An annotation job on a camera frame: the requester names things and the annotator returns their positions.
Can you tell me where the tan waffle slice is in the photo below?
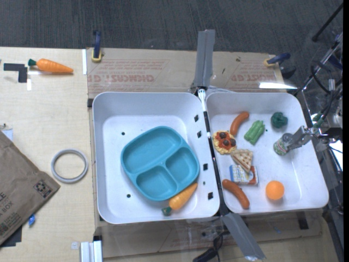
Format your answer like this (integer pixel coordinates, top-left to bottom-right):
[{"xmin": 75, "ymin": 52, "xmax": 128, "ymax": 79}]
[{"xmin": 230, "ymin": 148, "xmax": 254, "ymax": 173}]

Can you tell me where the green asparagus bundle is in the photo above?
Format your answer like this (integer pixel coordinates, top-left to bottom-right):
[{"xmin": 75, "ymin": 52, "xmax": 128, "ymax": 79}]
[{"xmin": 243, "ymin": 120, "xmax": 266, "ymax": 146}]

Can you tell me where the orange ball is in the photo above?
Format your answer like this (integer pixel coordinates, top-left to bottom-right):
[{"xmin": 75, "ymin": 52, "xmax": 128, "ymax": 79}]
[{"xmin": 265, "ymin": 180, "xmax": 286, "ymax": 201}]

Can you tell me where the white tape ring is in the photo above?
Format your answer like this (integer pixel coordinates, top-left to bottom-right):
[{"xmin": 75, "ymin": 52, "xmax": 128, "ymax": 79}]
[{"xmin": 51, "ymin": 148, "xmax": 89, "ymax": 184}]

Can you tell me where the white blue orange carton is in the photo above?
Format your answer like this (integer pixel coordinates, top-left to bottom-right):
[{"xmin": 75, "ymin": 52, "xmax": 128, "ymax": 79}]
[{"xmin": 228, "ymin": 164, "xmax": 260, "ymax": 186}]

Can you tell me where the orange carrot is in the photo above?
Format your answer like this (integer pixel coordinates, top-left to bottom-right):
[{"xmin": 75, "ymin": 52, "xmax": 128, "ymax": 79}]
[
  {"xmin": 161, "ymin": 182, "xmax": 199, "ymax": 217},
  {"xmin": 27, "ymin": 58, "xmax": 74, "ymax": 75}
]

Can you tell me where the orange-brown sausage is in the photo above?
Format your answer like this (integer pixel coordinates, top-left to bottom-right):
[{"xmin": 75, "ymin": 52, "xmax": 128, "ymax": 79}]
[
  {"xmin": 221, "ymin": 178, "xmax": 251, "ymax": 210},
  {"xmin": 229, "ymin": 111, "xmax": 250, "ymax": 137}
]

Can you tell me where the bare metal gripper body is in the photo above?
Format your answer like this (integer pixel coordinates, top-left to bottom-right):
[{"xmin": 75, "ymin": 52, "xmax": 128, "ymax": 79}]
[{"xmin": 311, "ymin": 133, "xmax": 331, "ymax": 152}]

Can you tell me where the white plastic tray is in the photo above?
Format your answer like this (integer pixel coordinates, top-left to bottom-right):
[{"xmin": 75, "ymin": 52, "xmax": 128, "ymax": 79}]
[
  {"xmin": 204, "ymin": 92, "xmax": 330, "ymax": 216},
  {"xmin": 92, "ymin": 91, "xmax": 221, "ymax": 225}
]

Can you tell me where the green and white can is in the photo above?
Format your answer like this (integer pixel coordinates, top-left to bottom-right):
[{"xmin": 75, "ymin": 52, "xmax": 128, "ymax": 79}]
[{"xmin": 273, "ymin": 133, "xmax": 294, "ymax": 157}]

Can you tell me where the dark green broccoli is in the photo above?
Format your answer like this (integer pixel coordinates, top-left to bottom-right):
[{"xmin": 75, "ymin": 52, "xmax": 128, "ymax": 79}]
[{"xmin": 270, "ymin": 111, "xmax": 289, "ymax": 129}]

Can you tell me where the yellow spaghetti with meatballs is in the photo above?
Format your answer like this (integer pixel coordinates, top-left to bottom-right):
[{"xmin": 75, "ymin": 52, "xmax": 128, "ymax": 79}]
[{"xmin": 212, "ymin": 130, "xmax": 237, "ymax": 155}]

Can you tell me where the blue divided plate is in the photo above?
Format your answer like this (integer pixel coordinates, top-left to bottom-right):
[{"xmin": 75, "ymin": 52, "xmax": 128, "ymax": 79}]
[{"xmin": 120, "ymin": 126, "xmax": 201, "ymax": 203}]

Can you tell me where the brown paper envelope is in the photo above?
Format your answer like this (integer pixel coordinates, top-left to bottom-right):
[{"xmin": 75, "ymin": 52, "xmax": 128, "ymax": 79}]
[{"xmin": 0, "ymin": 129, "xmax": 61, "ymax": 247}]

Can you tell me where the brown cardboard board red print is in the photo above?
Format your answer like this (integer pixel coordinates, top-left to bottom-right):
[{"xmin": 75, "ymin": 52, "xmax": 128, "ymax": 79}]
[{"xmin": 86, "ymin": 47, "xmax": 331, "ymax": 259}]

